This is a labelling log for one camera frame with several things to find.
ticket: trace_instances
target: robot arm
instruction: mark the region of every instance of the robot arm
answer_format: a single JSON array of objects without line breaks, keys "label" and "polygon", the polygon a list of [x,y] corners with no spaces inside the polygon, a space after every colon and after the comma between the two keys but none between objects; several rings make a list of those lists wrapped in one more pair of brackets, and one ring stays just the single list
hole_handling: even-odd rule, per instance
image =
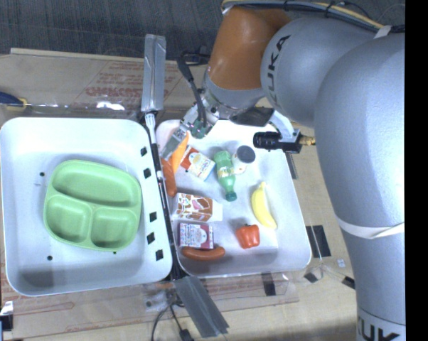
[{"label": "robot arm", "polygon": [[[323,16],[256,10],[277,6]],[[257,146],[299,152],[291,121],[313,127],[355,276],[357,340],[405,340],[405,34],[325,4],[224,7],[202,87],[207,119],[194,107],[180,130],[203,137],[219,119],[272,121],[280,136],[258,135]],[[263,96],[274,110],[257,111]]]}]

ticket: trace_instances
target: toy red bell pepper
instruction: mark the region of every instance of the toy red bell pepper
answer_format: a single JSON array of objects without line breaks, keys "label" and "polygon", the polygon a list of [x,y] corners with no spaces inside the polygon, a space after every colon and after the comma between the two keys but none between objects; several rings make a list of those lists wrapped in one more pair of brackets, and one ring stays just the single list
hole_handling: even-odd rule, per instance
[{"label": "toy red bell pepper", "polygon": [[237,229],[235,234],[243,249],[249,249],[260,245],[260,229],[255,224],[246,224]]}]

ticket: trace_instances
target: sausage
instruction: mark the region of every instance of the sausage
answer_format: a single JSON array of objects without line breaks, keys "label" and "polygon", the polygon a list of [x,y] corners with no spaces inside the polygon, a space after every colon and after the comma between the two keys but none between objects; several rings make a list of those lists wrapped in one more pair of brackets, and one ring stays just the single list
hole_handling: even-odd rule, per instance
[{"label": "sausage", "polygon": [[209,261],[220,259],[225,255],[225,249],[223,247],[216,247],[210,250],[194,249],[193,247],[183,247],[182,253],[189,259],[196,261]]},{"label": "sausage", "polygon": [[166,161],[163,158],[161,161],[162,161],[162,171],[164,172],[164,177],[165,177],[166,193],[170,197],[174,197],[178,192],[178,188],[176,187],[176,180],[174,178],[173,168],[171,167],[171,164],[169,161]]}]

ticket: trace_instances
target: toy carrot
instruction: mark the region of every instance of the toy carrot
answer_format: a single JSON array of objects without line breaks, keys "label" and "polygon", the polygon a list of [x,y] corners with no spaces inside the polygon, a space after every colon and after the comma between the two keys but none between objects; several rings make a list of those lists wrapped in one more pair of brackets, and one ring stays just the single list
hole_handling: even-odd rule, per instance
[{"label": "toy carrot", "polygon": [[170,197],[174,197],[178,192],[178,188],[176,187],[176,180],[174,178],[173,167],[171,166],[170,161],[166,161],[165,159],[161,159],[162,162],[162,171],[164,172],[165,177],[165,188],[166,193]]},{"label": "toy carrot", "polygon": [[179,168],[179,165],[181,164],[181,161],[183,160],[184,153],[186,152],[188,143],[188,133],[186,132],[186,137],[182,140],[182,142],[179,144],[178,148],[171,154],[170,159],[168,160],[173,167],[173,173],[176,173],[176,171]]}]

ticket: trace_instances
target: green plastic bottle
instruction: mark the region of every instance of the green plastic bottle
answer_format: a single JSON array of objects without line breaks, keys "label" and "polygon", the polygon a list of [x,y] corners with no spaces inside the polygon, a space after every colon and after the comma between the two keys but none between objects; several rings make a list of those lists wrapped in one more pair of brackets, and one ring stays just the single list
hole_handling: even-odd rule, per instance
[{"label": "green plastic bottle", "polygon": [[233,187],[235,185],[235,169],[231,161],[231,155],[227,151],[219,151],[214,155],[216,165],[217,178],[220,185],[225,190],[225,199],[229,202],[236,200],[236,192]]}]

